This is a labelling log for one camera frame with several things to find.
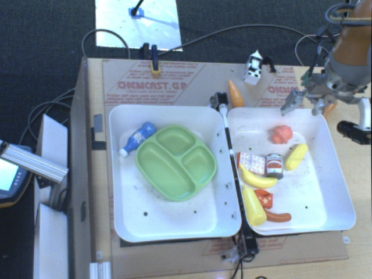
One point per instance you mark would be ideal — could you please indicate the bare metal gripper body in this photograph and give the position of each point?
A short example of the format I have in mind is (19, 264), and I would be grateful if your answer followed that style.
(334, 90)

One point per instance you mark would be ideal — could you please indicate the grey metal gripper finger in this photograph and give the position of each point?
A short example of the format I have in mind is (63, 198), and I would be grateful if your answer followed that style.
(293, 100)
(318, 107)

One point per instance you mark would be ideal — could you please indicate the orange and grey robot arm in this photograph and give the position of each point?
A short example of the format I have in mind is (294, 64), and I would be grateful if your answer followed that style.
(353, 48)

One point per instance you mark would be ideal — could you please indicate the orange carrot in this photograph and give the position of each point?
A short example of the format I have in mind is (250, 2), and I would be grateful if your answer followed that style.
(236, 96)
(330, 109)

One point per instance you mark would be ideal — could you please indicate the coral red toy food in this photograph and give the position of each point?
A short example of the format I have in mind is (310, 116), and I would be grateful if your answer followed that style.
(282, 135)

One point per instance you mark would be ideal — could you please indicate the white and black cow carton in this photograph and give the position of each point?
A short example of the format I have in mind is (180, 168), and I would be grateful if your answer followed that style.
(253, 68)

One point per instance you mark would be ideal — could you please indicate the red and white can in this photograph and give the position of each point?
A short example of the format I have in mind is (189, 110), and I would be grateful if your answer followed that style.
(274, 165)

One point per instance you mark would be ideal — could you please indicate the red and white packet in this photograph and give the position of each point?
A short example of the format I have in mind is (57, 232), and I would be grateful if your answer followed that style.
(253, 163)

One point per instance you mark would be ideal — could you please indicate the thin black and white rod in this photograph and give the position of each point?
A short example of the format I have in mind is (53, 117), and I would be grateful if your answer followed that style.
(231, 153)

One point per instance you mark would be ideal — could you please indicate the white plastic tray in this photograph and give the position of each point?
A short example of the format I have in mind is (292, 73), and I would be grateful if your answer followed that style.
(174, 219)
(319, 190)

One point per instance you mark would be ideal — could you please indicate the yellow banana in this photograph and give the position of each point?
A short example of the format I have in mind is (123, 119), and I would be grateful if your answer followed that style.
(257, 180)

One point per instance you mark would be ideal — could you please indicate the red packet with yellow star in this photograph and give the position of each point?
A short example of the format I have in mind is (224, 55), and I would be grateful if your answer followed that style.
(266, 199)

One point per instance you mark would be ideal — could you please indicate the yellow squeeze bottle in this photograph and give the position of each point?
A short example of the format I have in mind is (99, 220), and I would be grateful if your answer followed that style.
(253, 208)

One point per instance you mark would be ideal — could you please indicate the orange-red sausage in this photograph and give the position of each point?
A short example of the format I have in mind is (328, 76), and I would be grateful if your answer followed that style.
(279, 216)

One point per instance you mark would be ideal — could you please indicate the brown cardboard board red print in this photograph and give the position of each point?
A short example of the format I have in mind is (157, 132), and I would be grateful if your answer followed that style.
(174, 80)

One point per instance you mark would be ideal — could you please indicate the green divided plate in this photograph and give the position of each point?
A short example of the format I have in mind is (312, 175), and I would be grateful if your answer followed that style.
(171, 167)

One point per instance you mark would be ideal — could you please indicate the blue bottle with white cap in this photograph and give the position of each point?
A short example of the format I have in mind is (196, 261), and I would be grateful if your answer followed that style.
(138, 138)

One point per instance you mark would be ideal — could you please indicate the black cylinder on white bracket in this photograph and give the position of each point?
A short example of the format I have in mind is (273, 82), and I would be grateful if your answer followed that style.
(353, 131)

